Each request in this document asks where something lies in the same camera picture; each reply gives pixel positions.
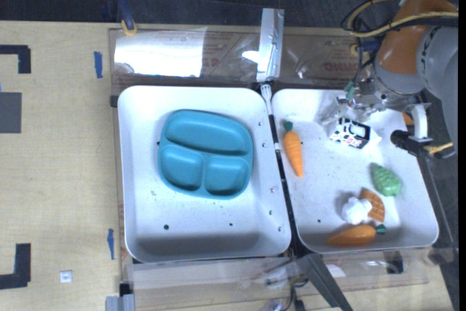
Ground black and white carton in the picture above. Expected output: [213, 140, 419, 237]
[328, 116, 372, 150]

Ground green grapes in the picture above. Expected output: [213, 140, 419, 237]
[370, 162, 403, 198]

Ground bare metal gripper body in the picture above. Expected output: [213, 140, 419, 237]
[355, 78, 401, 113]

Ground white cauliflower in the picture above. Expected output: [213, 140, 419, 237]
[341, 195, 374, 226]

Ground black cylinder on white bracket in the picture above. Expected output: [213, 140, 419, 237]
[390, 103, 435, 158]

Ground orange carrot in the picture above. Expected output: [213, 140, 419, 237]
[283, 120, 304, 179]
[326, 224, 387, 246]

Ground blue divided plate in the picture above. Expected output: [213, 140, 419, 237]
[157, 109, 255, 201]

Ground white plastic tray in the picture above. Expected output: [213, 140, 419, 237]
[271, 87, 440, 254]
[116, 84, 293, 264]

